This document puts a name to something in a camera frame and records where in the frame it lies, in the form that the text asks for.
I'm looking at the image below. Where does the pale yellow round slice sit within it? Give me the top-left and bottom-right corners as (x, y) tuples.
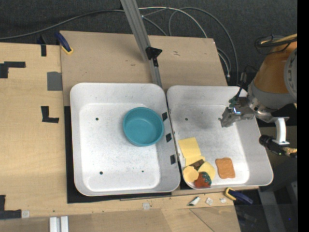
(197, 161), (216, 180)

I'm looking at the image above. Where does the orange toast slice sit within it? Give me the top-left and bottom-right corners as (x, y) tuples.
(215, 157), (236, 180)

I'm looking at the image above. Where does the teal bowl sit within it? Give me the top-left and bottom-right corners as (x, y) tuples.
(122, 106), (165, 147)

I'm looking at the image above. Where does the pale brown flat board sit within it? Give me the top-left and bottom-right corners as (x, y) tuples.
(59, 30), (260, 197)

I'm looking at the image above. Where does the white plastic tray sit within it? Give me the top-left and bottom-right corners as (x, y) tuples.
(166, 85), (274, 191)
(70, 82), (182, 197)

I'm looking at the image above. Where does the yellow round biscuit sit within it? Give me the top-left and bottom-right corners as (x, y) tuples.
(182, 165), (199, 182)

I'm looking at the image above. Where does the brown chocolate piece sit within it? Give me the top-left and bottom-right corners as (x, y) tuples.
(189, 159), (206, 172)

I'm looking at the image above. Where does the red strawberry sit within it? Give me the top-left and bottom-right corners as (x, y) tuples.
(193, 171), (213, 189)

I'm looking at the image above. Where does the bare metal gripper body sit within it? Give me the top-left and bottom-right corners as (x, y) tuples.
(232, 96), (273, 123)

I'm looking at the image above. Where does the black cylinder on white bracket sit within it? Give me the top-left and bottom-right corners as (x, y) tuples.
(259, 116), (291, 156)

